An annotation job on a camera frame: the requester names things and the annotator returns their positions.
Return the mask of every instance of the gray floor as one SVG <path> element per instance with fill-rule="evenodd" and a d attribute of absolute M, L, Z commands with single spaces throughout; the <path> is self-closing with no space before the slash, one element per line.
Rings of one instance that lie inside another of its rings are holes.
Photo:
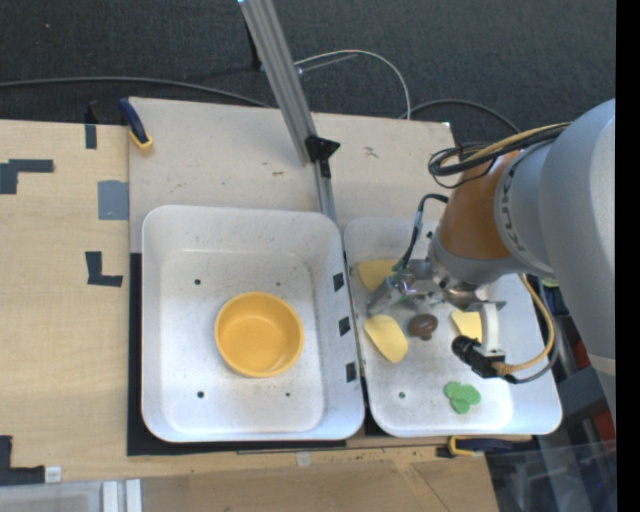
<path fill-rule="evenodd" d="M 573 120 L 616 94 L 615 0 L 276 0 L 293 58 L 340 49 L 375 52 L 404 76 L 413 105 L 478 102 L 520 129 Z M 0 3 L 0 82 L 69 76 L 172 79 L 273 103 L 233 0 L 17 0 Z M 308 70 L 313 110 L 398 117 L 400 82 L 357 57 Z M 82 122 L 97 100 L 120 121 L 122 96 L 226 102 L 138 83 L 0 87 L 0 118 Z M 460 141 L 494 141 L 508 126 L 476 108 L 447 105 L 416 119 L 449 121 Z"/>

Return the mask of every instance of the green toy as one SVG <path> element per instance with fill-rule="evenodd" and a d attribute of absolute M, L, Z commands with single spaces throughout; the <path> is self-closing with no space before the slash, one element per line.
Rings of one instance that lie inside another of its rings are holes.
<path fill-rule="evenodd" d="M 479 404 L 482 399 L 480 392 L 471 384 L 461 384 L 455 380 L 447 383 L 444 394 L 458 414 L 467 413 L 472 405 Z"/>

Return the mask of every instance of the white plastic tray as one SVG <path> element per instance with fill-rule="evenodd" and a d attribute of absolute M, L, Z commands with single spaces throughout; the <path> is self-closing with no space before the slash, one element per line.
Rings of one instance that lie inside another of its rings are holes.
<path fill-rule="evenodd" d="M 425 257 L 428 239 L 435 223 L 425 222 L 413 257 Z M 370 292 L 357 274 L 361 261 L 400 259 L 411 238 L 412 224 L 388 218 L 363 217 L 353 220 L 345 230 L 345 250 L 351 272 L 358 341 L 363 372 L 369 392 L 371 413 L 387 433 L 398 437 L 455 434 L 546 434 L 555 430 L 562 410 L 551 372 L 527 383 L 512 385 L 500 379 L 482 379 L 451 351 L 457 331 L 450 320 L 453 308 L 442 304 L 430 310 L 439 327 L 429 341 L 411 337 L 409 352 L 398 364 L 382 357 L 362 327 L 367 318 Z M 486 289 L 485 298 L 505 300 L 498 313 L 500 345 L 508 362 L 527 361 L 540 353 L 543 342 L 528 292 L 517 276 L 505 276 Z M 415 311 L 394 306 L 387 314 L 405 329 Z M 523 371 L 535 373 L 544 363 Z M 449 381 L 472 384 L 482 401 L 468 413 L 458 414 L 449 404 L 443 388 Z"/>
<path fill-rule="evenodd" d="M 168 205 L 148 214 L 142 244 L 142 414 L 151 432 L 170 442 L 333 440 L 360 427 L 354 330 L 339 328 L 352 320 L 348 287 L 334 280 L 344 262 L 333 222 Z M 247 291 L 281 297 L 301 319 L 304 349 L 283 374 L 242 377 L 217 351 L 217 312 Z"/>

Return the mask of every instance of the wooden board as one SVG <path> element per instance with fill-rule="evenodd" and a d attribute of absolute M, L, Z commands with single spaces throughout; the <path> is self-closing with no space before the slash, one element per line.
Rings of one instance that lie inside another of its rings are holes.
<path fill-rule="evenodd" d="M 318 211 L 313 166 L 299 160 L 279 110 L 131 98 L 153 137 L 133 144 L 131 248 L 142 223 L 165 204 Z M 448 126 L 399 119 L 314 114 L 320 136 L 337 141 L 331 156 L 337 222 L 362 216 L 412 220 L 420 198 L 442 189 L 429 175 L 433 153 L 454 142 Z M 427 202 L 424 218 L 437 219 Z"/>
<path fill-rule="evenodd" d="M 0 163 L 55 165 L 51 174 L 20 173 L 17 194 L 0 195 L 0 435 L 13 436 L 13 467 L 60 466 L 63 480 L 78 481 L 294 468 L 301 460 L 434 460 L 428 445 L 442 438 L 363 435 L 302 459 L 295 451 L 127 457 L 129 225 L 100 220 L 97 200 L 98 182 L 128 181 L 126 130 L 97 126 L 90 150 L 83 125 L 2 121 L 0 140 Z M 86 251 L 101 251 L 103 272 L 123 275 L 122 286 L 87 284 Z"/>
<path fill-rule="evenodd" d="M 497 512 L 483 457 L 405 458 L 215 472 L 142 482 L 147 512 Z"/>

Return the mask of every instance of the black cable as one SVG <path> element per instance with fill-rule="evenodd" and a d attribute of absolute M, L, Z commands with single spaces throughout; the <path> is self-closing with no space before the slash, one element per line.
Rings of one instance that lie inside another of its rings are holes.
<path fill-rule="evenodd" d="M 494 158 L 491 163 L 489 165 L 487 165 L 487 168 L 482 171 L 480 174 L 477 174 L 476 176 L 471 176 L 470 178 L 465 178 L 462 181 L 458 181 L 457 183 L 455 183 L 454 185 L 447 185 L 446 183 L 442 183 L 439 179 L 438 176 L 436 174 L 432 174 L 433 176 L 433 180 L 440 185 L 442 188 L 446 188 L 448 190 L 453 190 L 454 188 L 458 188 L 461 187 L 462 185 L 464 185 L 465 183 L 469 183 L 470 181 L 473 180 L 477 180 L 480 178 L 483 178 L 484 176 L 486 176 L 489 171 L 491 170 L 491 168 L 493 167 L 493 165 L 495 164 L 495 161 L 497 160 L 497 157 Z"/>
<path fill-rule="evenodd" d="M 166 85 L 171 87 L 181 87 L 183 89 L 191 89 L 195 91 L 202 91 L 209 94 L 216 94 L 218 96 L 224 96 L 227 98 L 242 101 L 248 105 L 264 108 L 275 108 L 273 105 L 263 103 L 253 98 L 248 98 L 240 94 L 232 92 L 221 91 L 213 87 L 206 87 L 203 85 L 191 84 L 187 82 L 177 82 L 175 80 L 165 80 L 161 78 L 141 78 L 131 76 L 77 76 L 77 77 L 63 77 L 63 78 L 42 78 L 37 80 L 21 80 L 16 82 L 3 82 L 0 83 L 0 89 L 9 89 L 13 87 L 31 87 L 39 85 L 55 85 L 55 84 L 76 84 L 76 83 L 89 83 L 89 82 L 129 82 L 129 83 L 146 83 L 154 85 Z"/>
<path fill-rule="evenodd" d="M 431 107 L 435 107 L 435 106 L 441 106 L 441 105 L 464 105 L 464 106 L 468 106 L 468 107 L 473 107 L 473 108 L 476 108 L 478 110 L 482 110 L 483 112 L 486 112 L 487 114 L 490 114 L 491 116 L 495 117 L 496 119 L 498 119 L 499 121 L 501 121 L 502 123 L 507 125 L 511 130 L 513 130 L 514 133 L 520 133 L 520 131 L 521 131 L 513 122 L 511 122 L 505 116 L 503 116 L 502 114 L 496 112 L 492 108 L 489 108 L 489 107 L 487 107 L 485 105 L 482 105 L 480 103 L 476 103 L 476 102 L 473 102 L 473 101 L 459 100 L 459 99 L 455 99 L 455 98 L 444 98 L 444 99 L 441 99 L 441 100 L 433 100 L 433 101 L 426 101 L 424 103 L 420 103 L 419 105 L 416 105 L 415 107 L 413 107 L 411 109 L 411 115 L 415 114 L 419 110 L 425 110 L 427 108 L 431 108 Z M 405 114 L 402 114 L 399 117 L 399 119 L 405 119 L 406 117 L 407 117 L 407 114 L 405 113 Z"/>
<path fill-rule="evenodd" d="M 502 146 L 486 155 L 477 158 L 471 158 L 474 154 L 481 151 L 483 148 L 479 147 L 477 144 L 473 145 L 460 145 L 454 148 L 443 149 L 434 153 L 429 159 L 428 169 L 429 173 L 436 178 L 437 177 L 445 177 L 445 176 L 453 176 L 455 174 L 462 173 L 474 167 L 477 167 L 480 164 L 491 162 L 498 158 L 499 156 L 505 155 L 515 150 L 522 150 L 528 148 L 534 144 L 538 144 L 541 142 L 547 142 L 556 139 L 568 126 L 568 123 L 563 123 L 561 125 L 552 126 L 548 129 L 542 129 L 539 132 L 536 132 L 528 137 L 523 138 L 522 140 L 518 140 L 514 143 L 507 144 Z M 461 161 L 457 164 L 447 165 L 443 167 L 443 163 L 449 160 L 450 158 L 458 157 Z M 456 188 L 464 182 L 460 182 L 456 185 L 445 186 L 445 188 Z"/>
<path fill-rule="evenodd" d="M 411 233 L 411 241 L 409 242 L 409 247 L 407 251 L 404 253 L 404 256 L 400 258 L 400 261 L 393 266 L 393 270 L 397 271 L 401 268 L 406 268 L 407 263 L 411 259 L 411 253 L 413 252 L 413 247 L 416 245 L 416 241 L 418 240 L 418 236 L 420 235 L 420 229 L 422 226 L 422 214 L 424 212 L 424 204 L 427 202 L 427 199 L 436 199 L 442 203 L 448 203 L 449 198 L 447 196 L 443 196 L 442 194 L 427 194 L 422 199 L 420 199 L 420 203 L 418 204 L 418 209 L 416 211 L 415 221 L 413 223 L 413 231 Z"/>

